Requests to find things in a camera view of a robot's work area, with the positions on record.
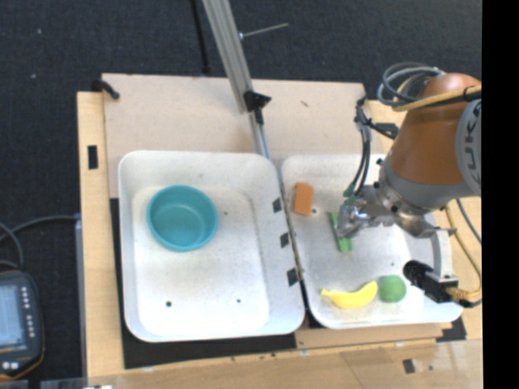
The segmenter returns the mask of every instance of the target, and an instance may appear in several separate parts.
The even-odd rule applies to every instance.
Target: cable
[[[357,124],[357,128],[362,138],[362,155],[358,165],[357,173],[355,174],[353,181],[348,185],[347,189],[343,193],[343,196],[347,198],[346,201],[350,203],[352,203],[358,197],[362,191],[362,188],[364,187],[371,156],[370,126],[368,125],[366,114],[362,109],[365,100],[366,97],[361,98],[357,101],[357,105],[355,106],[354,122]]]
[[[18,253],[19,264],[6,261],[5,259],[0,259],[0,266],[8,266],[18,269],[20,271],[25,270],[25,258],[24,258],[24,249],[19,239],[16,237],[15,233],[21,232],[25,229],[32,228],[39,224],[49,223],[49,222],[60,222],[60,221],[77,221],[79,216],[70,216],[70,215],[56,215],[56,216],[44,216],[40,218],[36,218],[26,222],[24,224],[19,224],[15,226],[13,229],[8,228],[2,222],[0,222],[0,229],[4,232],[4,234],[0,237],[0,243],[2,243],[5,239],[10,238],[16,247],[16,252]]]
[[[30,220],[29,222],[25,222],[24,224],[19,224],[18,226],[15,226],[11,229],[12,233],[21,232],[22,230],[32,228],[38,224],[44,224],[49,222],[62,222],[62,221],[77,221],[79,219],[78,216],[71,216],[71,215],[56,215],[56,216],[44,216],[40,218],[36,218],[33,220]],[[4,239],[6,239],[7,236],[3,235],[0,237],[0,243]]]
[[[445,94],[439,94],[434,96],[427,96],[421,100],[410,102],[409,104],[397,105],[392,109],[397,113],[402,113],[410,109],[418,109],[423,107],[432,107],[438,105],[452,104],[454,102],[460,102],[462,100],[476,100],[481,97],[481,85],[475,85],[473,87],[467,87],[460,89],[459,91],[446,92]]]
[[[0,222],[0,229],[3,230],[6,235],[3,237],[9,237],[16,246],[16,252],[18,253],[19,264],[15,265],[17,269],[23,271],[25,269],[25,260],[24,260],[24,250],[22,249],[22,244],[19,242],[18,238],[15,236],[12,229],[7,228],[2,222]],[[10,265],[11,267],[14,265],[13,263],[6,263],[2,261],[2,265]]]
[[[390,66],[382,74],[382,83],[377,89],[378,100],[391,107],[405,105],[418,100],[419,92],[425,85],[444,71],[418,62],[403,62]],[[392,97],[386,98],[388,92]]]
[[[478,231],[476,230],[476,228],[472,224],[472,221],[470,220],[469,216],[465,212],[465,208],[463,207],[463,204],[461,203],[461,200],[460,199],[456,199],[456,203],[457,203],[457,206],[460,208],[460,212],[463,215],[463,218],[465,219],[465,222],[469,225],[470,230],[472,231],[472,233],[474,234],[474,236],[476,237],[478,242],[480,244],[482,244],[481,236],[479,236]]]
[[[447,215],[448,222],[450,223],[451,227],[455,228],[453,215],[451,213],[450,207],[445,207],[445,214]],[[478,278],[479,278],[479,286],[474,291],[466,291],[464,289],[459,288],[448,288],[445,290],[446,293],[448,293],[454,301],[459,301],[463,306],[476,306],[477,304],[481,303],[482,298],[479,299],[479,301],[476,302],[470,302],[469,299],[474,299],[476,297],[481,297],[483,295],[483,276],[481,274],[481,270],[478,267],[478,264],[474,261],[472,256],[469,253],[469,250],[467,249],[465,243],[461,239],[461,235],[459,232],[455,231],[454,233],[458,243],[460,244],[461,250],[463,250],[465,256],[469,260],[470,264],[476,271]]]
[[[395,139],[397,137],[398,127],[396,124],[391,122],[375,124],[372,118],[368,118],[367,125],[384,137],[388,137],[389,139]]]
[[[428,82],[445,72],[418,62],[403,62],[390,66],[382,75],[382,83],[377,89],[377,99],[393,111],[401,113],[410,109],[438,106],[471,101],[482,96],[482,86],[475,85],[458,91],[419,98],[418,94]]]

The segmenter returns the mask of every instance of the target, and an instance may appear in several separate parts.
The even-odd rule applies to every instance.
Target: teal bowl
[[[212,200],[190,186],[159,190],[149,201],[148,226],[169,250],[195,250],[211,241],[218,229],[218,212]]]

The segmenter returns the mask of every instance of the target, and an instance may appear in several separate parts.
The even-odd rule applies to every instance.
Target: toy banana
[[[364,284],[358,291],[354,293],[333,292],[327,289],[321,290],[321,295],[329,297],[339,308],[355,308],[361,307],[372,302],[379,290],[379,285],[376,281]]]

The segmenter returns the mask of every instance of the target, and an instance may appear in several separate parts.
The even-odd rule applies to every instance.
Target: green ball
[[[407,293],[407,287],[400,276],[385,276],[379,286],[380,299],[385,302],[402,301]]]

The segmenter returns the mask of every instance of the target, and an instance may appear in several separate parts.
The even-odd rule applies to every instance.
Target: dark carpet
[[[364,83],[416,61],[482,78],[483,0],[230,0],[251,75]],[[212,76],[224,76],[200,0]],[[79,209],[75,94],[104,72],[200,75],[189,0],[0,0],[0,221]],[[41,290],[46,357],[31,373],[81,376],[74,227],[19,233]],[[0,259],[15,258],[9,241]]]

